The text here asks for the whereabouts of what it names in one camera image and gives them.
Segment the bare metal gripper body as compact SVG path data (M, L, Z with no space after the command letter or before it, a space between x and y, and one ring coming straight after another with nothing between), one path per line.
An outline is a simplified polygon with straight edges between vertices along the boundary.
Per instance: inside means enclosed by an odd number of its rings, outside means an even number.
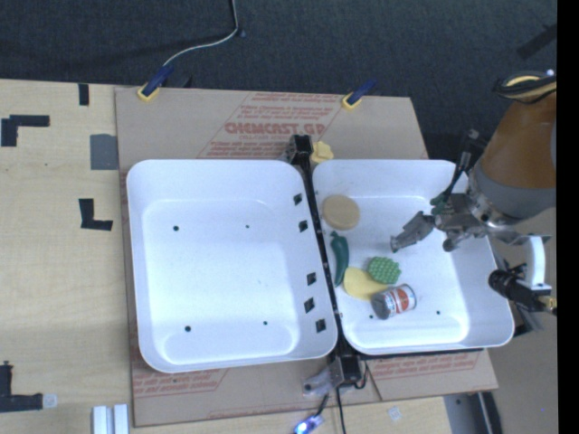
M454 238L480 238L510 225L510 218L482 193L441 193L432 199L432 216L435 226Z

